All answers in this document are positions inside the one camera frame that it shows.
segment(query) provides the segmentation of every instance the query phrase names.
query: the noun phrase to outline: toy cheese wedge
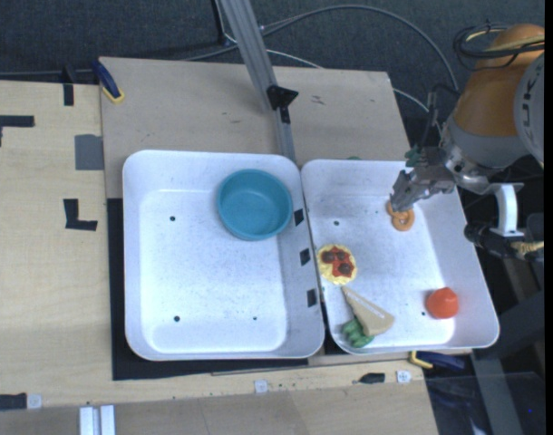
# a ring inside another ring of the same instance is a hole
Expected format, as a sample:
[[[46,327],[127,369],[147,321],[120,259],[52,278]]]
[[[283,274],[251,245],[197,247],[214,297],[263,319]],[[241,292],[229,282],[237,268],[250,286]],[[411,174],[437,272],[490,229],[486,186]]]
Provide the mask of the toy cheese wedge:
[[[342,290],[365,335],[382,334],[393,325],[395,318],[377,304],[366,300],[347,286],[342,287]]]

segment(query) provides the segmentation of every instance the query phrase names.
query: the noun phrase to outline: gray carpet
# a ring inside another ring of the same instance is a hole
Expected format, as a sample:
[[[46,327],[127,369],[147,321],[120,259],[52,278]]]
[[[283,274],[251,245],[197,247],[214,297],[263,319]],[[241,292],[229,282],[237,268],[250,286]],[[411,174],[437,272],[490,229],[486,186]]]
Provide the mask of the gray carpet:
[[[330,5],[369,5],[420,28],[463,87],[469,72],[451,49],[462,28],[492,22],[544,25],[545,0],[251,0],[260,24]],[[0,72],[88,69],[102,55],[183,59],[218,48],[210,0],[0,0]],[[267,48],[327,68],[387,71],[393,86],[422,102],[451,84],[440,57],[411,27],[386,14],[337,10],[270,35]],[[271,55],[274,64],[300,65]],[[240,63],[237,52],[214,61]],[[423,116],[398,97],[403,117]],[[445,99],[441,106],[453,105]]]

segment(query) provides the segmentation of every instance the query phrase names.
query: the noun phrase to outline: blue bowl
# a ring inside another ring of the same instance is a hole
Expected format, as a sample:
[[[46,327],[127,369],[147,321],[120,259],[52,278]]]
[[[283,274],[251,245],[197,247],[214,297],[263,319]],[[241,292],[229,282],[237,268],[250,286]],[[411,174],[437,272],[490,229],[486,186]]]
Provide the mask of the blue bowl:
[[[242,169],[225,178],[216,198],[218,213],[230,233],[243,240],[279,234],[293,215],[288,189],[259,169]]]

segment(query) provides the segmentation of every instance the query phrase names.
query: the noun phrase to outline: black cable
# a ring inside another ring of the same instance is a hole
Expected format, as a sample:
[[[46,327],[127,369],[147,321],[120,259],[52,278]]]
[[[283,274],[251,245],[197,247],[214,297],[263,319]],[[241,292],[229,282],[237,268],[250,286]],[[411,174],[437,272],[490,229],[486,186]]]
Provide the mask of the black cable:
[[[524,43],[523,45],[517,48],[507,48],[507,49],[489,49],[489,50],[474,50],[469,48],[468,43],[470,40],[475,39],[476,37],[482,37],[484,35],[495,34],[509,29],[508,24],[504,23],[490,23],[486,22],[485,24],[466,27],[461,29],[453,39],[452,48],[456,53],[456,57],[460,61],[460,64],[468,69],[469,71],[482,71],[486,69],[502,69],[510,66],[516,58],[521,53],[527,52],[538,52],[544,50],[545,43],[544,40],[539,42],[529,42]],[[499,66],[488,66],[482,68],[474,68],[468,66],[462,59],[462,57],[470,58],[472,60],[491,60],[496,58],[504,58],[509,56],[510,59]]]

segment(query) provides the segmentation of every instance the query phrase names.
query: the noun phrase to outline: metal pole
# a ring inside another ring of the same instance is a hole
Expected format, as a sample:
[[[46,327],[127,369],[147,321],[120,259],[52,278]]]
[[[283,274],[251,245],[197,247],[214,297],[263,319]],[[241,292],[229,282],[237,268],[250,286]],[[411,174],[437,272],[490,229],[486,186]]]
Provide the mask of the metal pole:
[[[278,88],[277,78],[268,59],[267,48],[258,29],[257,19],[249,0],[219,0],[224,8],[228,22],[238,41],[253,85],[260,94],[266,111],[272,110],[276,128],[276,142],[280,153],[296,161],[293,135],[291,131],[287,104],[275,106],[268,98],[269,89]]]

